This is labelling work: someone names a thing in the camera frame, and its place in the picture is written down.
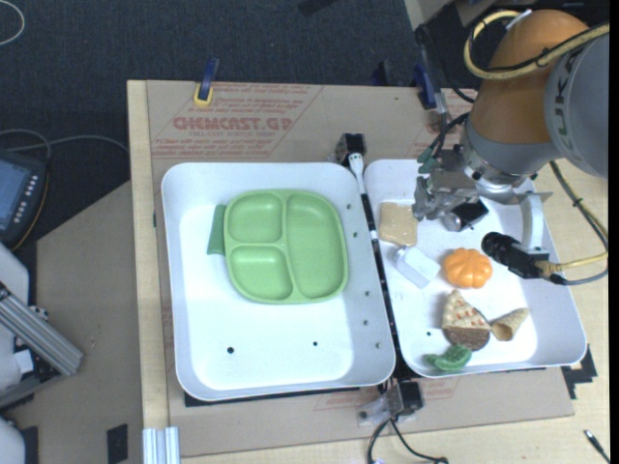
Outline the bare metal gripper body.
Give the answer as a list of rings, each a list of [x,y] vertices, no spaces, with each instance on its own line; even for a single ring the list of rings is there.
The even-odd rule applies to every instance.
[[[428,205],[432,210],[453,210],[482,198],[508,204],[531,169],[504,153],[497,158],[474,149],[444,152],[428,176]]]

